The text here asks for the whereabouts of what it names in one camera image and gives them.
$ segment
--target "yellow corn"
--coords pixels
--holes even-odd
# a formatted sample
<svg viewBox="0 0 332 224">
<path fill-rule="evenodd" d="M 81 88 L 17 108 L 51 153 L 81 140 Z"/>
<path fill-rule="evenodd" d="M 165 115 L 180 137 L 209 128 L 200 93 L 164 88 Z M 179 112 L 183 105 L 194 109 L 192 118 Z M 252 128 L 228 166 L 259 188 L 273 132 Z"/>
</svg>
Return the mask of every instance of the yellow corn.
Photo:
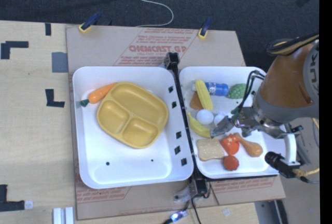
<svg viewBox="0 0 332 224">
<path fill-rule="evenodd" d="M 195 82 L 195 88 L 197 91 L 198 98 L 204 109 L 212 110 L 213 104 L 211 100 L 211 96 L 209 94 L 208 88 L 206 87 L 203 80 L 199 79 Z"/>
</svg>

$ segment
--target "yellow plate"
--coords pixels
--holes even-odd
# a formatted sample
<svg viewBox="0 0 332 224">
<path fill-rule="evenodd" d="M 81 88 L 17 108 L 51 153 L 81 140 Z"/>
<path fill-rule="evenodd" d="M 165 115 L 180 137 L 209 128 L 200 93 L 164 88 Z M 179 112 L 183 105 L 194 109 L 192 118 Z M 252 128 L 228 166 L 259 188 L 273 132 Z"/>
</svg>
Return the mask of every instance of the yellow plate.
<svg viewBox="0 0 332 224">
<path fill-rule="evenodd" d="M 146 148 L 153 144 L 168 117 L 164 101 L 131 82 L 117 83 L 97 111 L 100 127 L 133 148 Z"/>
</svg>

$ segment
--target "tray hole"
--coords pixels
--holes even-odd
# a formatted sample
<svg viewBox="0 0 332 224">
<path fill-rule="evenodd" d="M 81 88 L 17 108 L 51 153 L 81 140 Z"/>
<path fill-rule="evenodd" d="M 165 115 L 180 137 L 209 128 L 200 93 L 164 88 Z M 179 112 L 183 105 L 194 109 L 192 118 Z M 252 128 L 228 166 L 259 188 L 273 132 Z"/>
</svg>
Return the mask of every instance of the tray hole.
<svg viewBox="0 0 332 224">
<path fill-rule="evenodd" d="M 177 146 L 177 147 L 174 149 L 174 152 L 175 152 L 176 155 L 177 155 L 180 151 L 181 151 L 180 146 Z"/>
<path fill-rule="evenodd" d="M 181 159 L 181 165 L 184 166 L 187 164 L 187 159 L 184 158 L 184 159 Z"/>
</svg>

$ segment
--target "toy bread slice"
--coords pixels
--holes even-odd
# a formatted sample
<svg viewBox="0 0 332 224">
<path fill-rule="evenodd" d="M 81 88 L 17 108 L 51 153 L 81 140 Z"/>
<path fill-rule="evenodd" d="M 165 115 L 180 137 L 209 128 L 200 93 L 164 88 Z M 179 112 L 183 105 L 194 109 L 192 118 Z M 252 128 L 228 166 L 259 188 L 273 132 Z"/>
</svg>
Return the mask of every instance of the toy bread slice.
<svg viewBox="0 0 332 224">
<path fill-rule="evenodd" d="M 200 139 L 197 141 L 198 157 L 201 161 L 222 159 L 224 150 L 217 138 Z"/>
</svg>

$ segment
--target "white cable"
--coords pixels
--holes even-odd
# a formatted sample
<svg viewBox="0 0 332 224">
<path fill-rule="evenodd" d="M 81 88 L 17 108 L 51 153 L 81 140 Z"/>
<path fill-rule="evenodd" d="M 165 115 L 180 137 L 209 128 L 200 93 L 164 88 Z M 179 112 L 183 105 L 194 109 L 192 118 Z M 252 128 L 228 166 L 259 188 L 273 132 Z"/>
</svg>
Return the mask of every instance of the white cable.
<svg viewBox="0 0 332 224">
<path fill-rule="evenodd" d="M 169 22 L 167 22 L 167 23 L 165 23 L 165 24 L 140 25 L 140 26 L 137 26 L 137 27 L 144 27 L 144 26 L 166 26 L 166 25 L 172 23 L 172 21 L 173 21 L 173 19 L 174 19 L 174 14 L 173 14 L 173 11 L 172 11 L 167 5 L 164 5 L 164 4 L 162 4 L 162 3 L 158 3 L 158 2 L 148 1 L 148 0 L 141 0 L 141 1 L 146 2 L 146 3 L 155 4 L 155 5 L 159 5 L 159 6 L 163 6 L 163 7 L 167 8 L 167 9 L 171 12 L 171 14 L 172 14 L 172 18 L 171 18 L 171 20 L 170 20 Z"/>
</svg>

